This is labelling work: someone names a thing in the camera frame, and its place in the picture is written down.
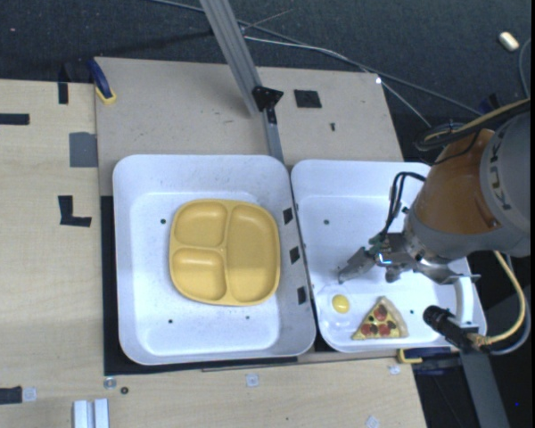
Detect white plastic tray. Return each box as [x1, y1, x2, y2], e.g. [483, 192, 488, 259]
[290, 159, 489, 355]
[111, 153, 317, 366]

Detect small white oblong object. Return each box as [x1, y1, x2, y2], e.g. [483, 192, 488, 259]
[498, 30, 521, 54]

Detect toy fried egg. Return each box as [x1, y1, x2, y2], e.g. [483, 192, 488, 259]
[322, 286, 354, 329]

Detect toy pizza slice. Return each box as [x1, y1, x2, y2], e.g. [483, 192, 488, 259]
[350, 295, 410, 342]

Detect black cylinder on white bracket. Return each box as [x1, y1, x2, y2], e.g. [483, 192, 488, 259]
[422, 274, 482, 352]

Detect brown flat board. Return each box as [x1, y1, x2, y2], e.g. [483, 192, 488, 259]
[93, 55, 429, 366]

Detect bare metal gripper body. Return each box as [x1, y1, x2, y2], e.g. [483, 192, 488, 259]
[373, 232, 457, 285]

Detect yellow divided plate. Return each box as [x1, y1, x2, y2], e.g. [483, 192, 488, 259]
[168, 198, 282, 308]

